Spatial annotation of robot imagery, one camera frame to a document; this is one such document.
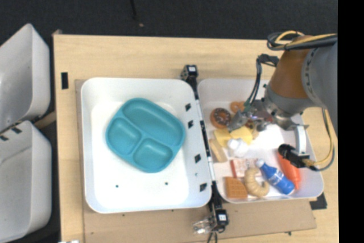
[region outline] donut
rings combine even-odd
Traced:
[[[231,122],[231,115],[226,109],[216,108],[211,112],[210,120],[214,127],[223,129]]]
[[[233,113],[237,113],[238,110],[240,111],[243,111],[244,110],[244,102],[238,102],[238,101],[233,101],[231,104],[230,104],[230,109]]]

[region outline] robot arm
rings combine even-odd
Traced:
[[[292,35],[293,41],[278,43]],[[248,120],[254,120],[258,131],[264,130],[269,123],[275,123],[284,130],[293,130],[296,148],[281,145],[280,153],[296,167],[313,166],[305,152],[307,126],[294,123],[292,117],[306,108],[321,107],[329,112],[338,134],[337,35],[305,36],[295,31],[280,32],[268,37],[268,48],[285,51],[275,64],[276,69],[266,86],[264,98],[251,102],[243,112],[238,111],[228,129],[232,131]],[[262,56],[257,59],[257,64],[267,59],[266,55],[263,59]],[[260,80],[261,69],[258,66],[257,69],[257,80]]]

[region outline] blue divided plate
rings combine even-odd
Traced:
[[[106,143],[119,157],[144,172],[159,172],[175,158],[185,140],[183,124],[159,105],[133,98],[106,129]]]

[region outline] small black connector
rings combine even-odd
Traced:
[[[196,65],[185,65],[180,77],[182,80],[186,81],[193,89],[193,92],[195,93],[195,99],[198,99],[198,93],[197,93],[197,77],[198,77],[198,71]]]
[[[229,225],[228,213],[224,209],[215,210],[216,223],[220,228],[224,228]]]
[[[282,144],[278,147],[278,153],[282,155],[284,159],[289,160],[293,166],[297,168],[306,167],[303,159],[309,159],[309,154],[298,155],[295,150],[294,147],[288,144]]]

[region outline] white bin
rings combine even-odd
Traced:
[[[0,47],[0,243],[50,218],[52,148],[29,121],[50,99],[49,48],[27,24]]]
[[[232,101],[245,101],[248,99],[255,80],[248,79],[205,79],[198,85],[198,93],[202,113],[206,125],[206,134],[209,139],[214,138],[214,130],[216,129],[210,121],[210,113],[214,108],[230,108]],[[257,94],[257,99],[264,96],[264,80],[260,82],[260,88]],[[302,117],[297,114],[293,121],[303,125]],[[249,152],[245,158],[262,158],[268,165],[280,169],[277,157],[277,149],[281,144],[289,144],[296,146],[295,133],[293,131],[284,131],[278,125],[269,125],[265,131],[259,133],[258,137],[249,145]],[[227,149],[223,149],[226,156],[229,157]],[[311,159],[316,160],[309,137],[307,136],[306,152]],[[233,176],[229,157],[227,162],[214,163],[214,172],[216,175],[217,188],[220,195],[230,203],[251,203],[263,200],[281,200],[281,199],[313,199],[320,196],[324,190],[324,181],[320,172],[312,171],[308,168],[300,168],[301,182],[299,190],[287,196],[280,193],[274,187],[270,187],[269,193],[263,198],[248,196],[247,199],[229,199],[226,196],[224,177]],[[262,177],[257,177],[257,180],[263,181]]]
[[[168,167],[145,173],[116,156],[105,132],[116,111],[132,98],[146,98],[177,117],[185,141]],[[181,80],[92,78],[81,87],[85,197],[99,213],[194,208],[212,194],[199,108]]]

